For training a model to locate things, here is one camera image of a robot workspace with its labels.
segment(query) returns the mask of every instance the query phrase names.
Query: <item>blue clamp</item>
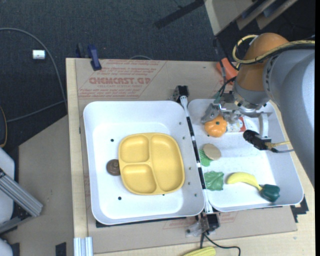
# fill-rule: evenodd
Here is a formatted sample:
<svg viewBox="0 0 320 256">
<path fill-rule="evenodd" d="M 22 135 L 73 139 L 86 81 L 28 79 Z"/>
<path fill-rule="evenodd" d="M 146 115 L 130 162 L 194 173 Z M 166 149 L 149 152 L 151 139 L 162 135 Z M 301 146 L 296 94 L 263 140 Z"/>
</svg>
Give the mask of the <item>blue clamp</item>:
<svg viewBox="0 0 320 256">
<path fill-rule="evenodd" d="M 91 66 L 94 71 L 101 70 L 102 67 L 100 65 L 99 59 L 98 59 L 98 51 L 97 48 L 93 44 L 88 45 L 88 54 L 89 57 L 92 58 L 91 60 Z"/>
</svg>

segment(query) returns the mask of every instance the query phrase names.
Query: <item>yellow plate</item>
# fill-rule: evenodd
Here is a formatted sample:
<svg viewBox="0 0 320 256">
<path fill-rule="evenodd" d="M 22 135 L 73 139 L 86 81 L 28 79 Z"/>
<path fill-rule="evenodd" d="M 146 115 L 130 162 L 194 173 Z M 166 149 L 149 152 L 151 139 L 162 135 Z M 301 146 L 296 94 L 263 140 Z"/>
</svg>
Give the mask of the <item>yellow plate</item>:
<svg viewBox="0 0 320 256">
<path fill-rule="evenodd" d="M 185 182 L 179 146 L 167 134 L 129 135 L 120 142 L 118 158 L 123 184 L 134 194 L 167 194 Z"/>
</svg>

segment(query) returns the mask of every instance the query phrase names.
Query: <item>yellow banana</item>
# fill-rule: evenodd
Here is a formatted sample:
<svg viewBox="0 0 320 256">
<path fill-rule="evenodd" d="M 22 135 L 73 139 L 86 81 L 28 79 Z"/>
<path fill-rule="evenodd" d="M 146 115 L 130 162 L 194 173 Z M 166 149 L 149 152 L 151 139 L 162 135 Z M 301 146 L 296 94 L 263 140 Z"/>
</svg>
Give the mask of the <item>yellow banana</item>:
<svg viewBox="0 0 320 256">
<path fill-rule="evenodd" d="M 258 184 L 257 179 L 250 173 L 247 172 L 235 172 L 231 174 L 226 180 L 227 184 L 234 184 L 238 182 L 244 182 L 251 186 L 256 187 L 259 191 L 262 190 L 262 187 Z"/>
</svg>

